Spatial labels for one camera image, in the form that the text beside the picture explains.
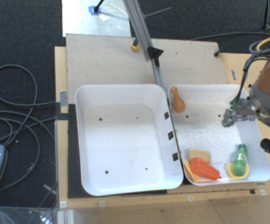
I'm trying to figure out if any green plastic bottle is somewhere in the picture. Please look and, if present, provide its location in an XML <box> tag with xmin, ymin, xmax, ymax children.
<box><xmin>232</xmin><ymin>144</ymin><xmax>248</xmax><ymax>176</ymax></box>

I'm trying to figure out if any tan toy bread slice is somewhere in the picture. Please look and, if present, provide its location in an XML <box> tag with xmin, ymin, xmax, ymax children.
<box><xmin>187</xmin><ymin>148</ymin><xmax>212</xmax><ymax>163</ymax></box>

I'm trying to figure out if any thin black rod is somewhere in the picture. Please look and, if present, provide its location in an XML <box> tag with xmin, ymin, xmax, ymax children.
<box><xmin>166</xmin><ymin>95</ymin><xmax>185</xmax><ymax>179</ymax></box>

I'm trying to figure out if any yellow toy cheese slice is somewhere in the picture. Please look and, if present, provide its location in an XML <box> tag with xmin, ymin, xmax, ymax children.
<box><xmin>183</xmin><ymin>160</ymin><xmax>200</xmax><ymax>183</ymax></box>

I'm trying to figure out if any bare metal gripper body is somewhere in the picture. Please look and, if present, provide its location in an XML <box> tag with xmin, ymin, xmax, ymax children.
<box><xmin>233</xmin><ymin>97</ymin><xmax>270</xmax><ymax>124</ymax></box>

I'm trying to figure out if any white plastic tray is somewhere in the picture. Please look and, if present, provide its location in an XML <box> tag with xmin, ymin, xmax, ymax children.
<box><xmin>167</xmin><ymin>83</ymin><xmax>270</xmax><ymax>187</ymax></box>
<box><xmin>75</xmin><ymin>84</ymin><xmax>184</xmax><ymax>197</ymax></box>

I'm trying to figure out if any orange toy chicken drumstick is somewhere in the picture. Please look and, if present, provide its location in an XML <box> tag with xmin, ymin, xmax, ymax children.
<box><xmin>171</xmin><ymin>86</ymin><xmax>186</xmax><ymax>113</ymax></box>

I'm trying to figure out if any pink flat toy slice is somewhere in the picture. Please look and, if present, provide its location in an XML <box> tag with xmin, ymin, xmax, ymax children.
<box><xmin>197</xmin><ymin>176</ymin><xmax>217</xmax><ymax>184</ymax></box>

